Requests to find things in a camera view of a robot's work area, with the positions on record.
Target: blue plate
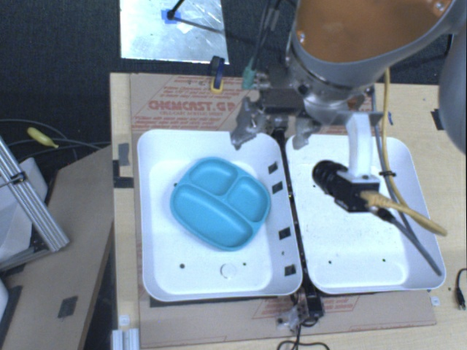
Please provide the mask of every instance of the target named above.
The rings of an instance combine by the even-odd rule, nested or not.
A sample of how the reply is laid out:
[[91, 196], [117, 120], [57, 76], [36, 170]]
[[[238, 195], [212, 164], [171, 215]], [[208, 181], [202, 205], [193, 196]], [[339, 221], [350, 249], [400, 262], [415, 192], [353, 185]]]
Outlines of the blue plate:
[[248, 244], [268, 216], [266, 188], [234, 164], [216, 157], [198, 161], [177, 183], [170, 209], [191, 233], [222, 250]]

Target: screw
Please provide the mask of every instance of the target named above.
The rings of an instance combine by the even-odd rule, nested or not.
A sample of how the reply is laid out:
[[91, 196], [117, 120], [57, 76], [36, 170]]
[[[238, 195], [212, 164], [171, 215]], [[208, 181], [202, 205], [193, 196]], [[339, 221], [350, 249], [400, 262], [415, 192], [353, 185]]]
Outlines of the screw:
[[444, 2], [442, 1], [438, 1], [436, 4], [435, 4], [435, 8], [437, 8], [437, 10], [439, 10], [440, 12], [442, 12], [444, 10], [444, 8], [446, 7], [446, 5], [444, 4]]

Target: white tray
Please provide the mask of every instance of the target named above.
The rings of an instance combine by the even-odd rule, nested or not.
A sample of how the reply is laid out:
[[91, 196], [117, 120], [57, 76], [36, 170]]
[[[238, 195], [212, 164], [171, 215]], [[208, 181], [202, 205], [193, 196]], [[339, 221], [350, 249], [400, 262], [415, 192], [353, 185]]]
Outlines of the white tray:
[[[428, 216], [410, 152], [396, 139], [388, 139], [387, 146], [391, 169], [397, 173], [395, 183], [406, 202]], [[347, 213], [315, 185], [312, 170], [316, 163], [332, 160], [348, 166], [348, 151], [347, 136], [313, 135], [309, 145], [300, 150], [293, 149], [291, 139], [287, 142], [298, 221], [313, 284], [329, 294], [433, 289], [442, 285], [445, 269], [434, 234], [407, 217], [440, 267], [441, 276], [395, 226], [369, 213]], [[380, 171], [375, 144], [372, 174], [378, 176]], [[388, 195], [384, 179], [380, 192]]]
[[[153, 130], [139, 139], [137, 149], [142, 275], [150, 295], [162, 301], [202, 300], [289, 295], [300, 287], [300, 257], [275, 140], [259, 135], [237, 151], [228, 132]], [[174, 184], [197, 160], [212, 156], [243, 168], [271, 195], [266, 223], [235, 252], [203, 242], [170, 211]], [[277, 169], [269, 173], [274, 165]], [[282, 190], [273, 194], [272, 187], [279, 183]]]

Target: yellow object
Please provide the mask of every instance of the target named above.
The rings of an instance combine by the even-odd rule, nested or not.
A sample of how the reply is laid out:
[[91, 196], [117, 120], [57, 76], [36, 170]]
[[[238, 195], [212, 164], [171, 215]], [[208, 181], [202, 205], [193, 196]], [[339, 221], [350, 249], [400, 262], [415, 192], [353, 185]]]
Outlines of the yellow object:
[[211, 81], [211, 92], [212, 93], [215, 93], [216, 95], [219, 95], [220, 93], [222, 93], [222, 91], [224, 90], [224, 79], [222, 79], [220, 81], [220, 87], [219, 88], [215, 88], [214, 87], [214, 81], [215, 81], [215, 78], [212, 78], [212, 81]]
[[[387, 171], [391, 171], [391, 168], [389, 166], [389, 158], [387, 156], [387, 141], [386, 141], [387, 122], [389, 120], [388, 118], [389, 87], [390, 87], [390, 70], [388, 68], [385, 71], [385, 95], [384, 95], [384, 101], [383, 101], [383, 117], [382, 117], [382, 123], [381, 123], [382, 159], [385, 163]], [[416, 212], [415, 210], [412, 210], [407, 204], [407, 202], [404, 200], [404, 198], [402, 197], [402, 194], [397, 188], [397, 186], [395, 185], [394, 178], [392, 176], [388, 176], [387, 178], [389, 179], [390, 186], [393, 189], [394, 195], [397, 197], [399, 203], [396, 203], [393, 200], [390, 200], [389, 198], [386, 198], [385, 196], [377, 192], [368, 192], [368, 191], [362, 192], [360, 196], [364, 200], [368, 201], [368, 207], [376, 206], [376, 207], [383, 207], [383, 208], [392, 208], [397, 211], [401, 211], [409, 215], [415, 222], [417, 222], [419, 225], [424, 227], [426, 230], [429, 230], [433, 233], [436, 233], [442, 236], [447, 235], [447, 231], [441, 225], [438, 225], [437, 223], [433, 222], [427, 217], [424, 217], [423, 215]]]
[[46, 147], [58, 148], [58, 145], [53, 142], [53, 140], [39, 131], [37, 128], [30, 127], [27, 130], [28, 135], [36, 140], [38, 143], [45, 145]]
[[408, 206], [394, 202], [379, 192], [364, 190], [360, 194], [360, 197], [368, 203], [368, 207], [376, 206], [380, 208], [389, 208], [401, 211], [409, 215], [409, 217], [411, 217], [415, 222], [417, 222], [426, 230], [429, 230], [432, 233], [436, 233], [437, 235], [447, 236], [447, 231], [441, 225], [435, 223], [433, 220], [430, 220], [427, 217], [424, 217], [421, 215], [421, 213], [412, 210]]
[[[382, 159], [386, 165], [386, 170], [391, 171], [391, 168], [389, 166], [389, 159], [387, 157], [387, 142], [386, 142], [386, 137], [387, 137], [387, 121], [389, 120], [389, 85], [390, 85], [390, 70], [389, 68], [386, 69], [385, 72], [385, 97], [384, 97], [384, 103], [383, 103], [383, 116], [382, 116], [382, 123], [381, 123], [381, 143], [382, 143]], [[399, 189], [396, 187], [394, 178], [392, 176], [388, 177], [389, 183], [391, 187], [393, 188], [393, 192], [395, 196], [397, 197], [398, 201], [404, 205], [407, 206], [407, 202], [404, 200], [402, 197], [401, 192], [399, 192]]]

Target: cardboard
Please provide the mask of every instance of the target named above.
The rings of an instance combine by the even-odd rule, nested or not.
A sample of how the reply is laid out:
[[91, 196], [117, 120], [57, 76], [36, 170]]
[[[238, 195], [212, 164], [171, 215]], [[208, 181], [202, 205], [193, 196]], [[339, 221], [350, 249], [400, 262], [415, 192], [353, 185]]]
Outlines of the cardboard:
[[3, 349], [83, 349], [112, 242], [109, 147], [62, 168], [48, 204], [70, 237], [5, 279], [23, 287]]
[[[226, 78], [224, 92], [209, 91], [210, 78], [132, 74], [131, 127], [134, 147], [152, 128], [231, 131], [243, 97], [258, 93], [241, 89], [241, 79]], [[369, 109], [369, 101], [363, 105]], [[321, 133], [345, 133], [328, 128]], [[290, 335], [277, 318], [292, 307], [289, 297], [207, 303], [154, 304], [141, 281], [141, 235], [137, 153], [133, 149], [136, 249], [139, 272], [139, 323], [142, 349], [216, 343]], [[426, 291], [346, 295], [323, 299], [325, 316], [303, 334], [348, 333], [361, 330], [415, 327], [436, 323]]]

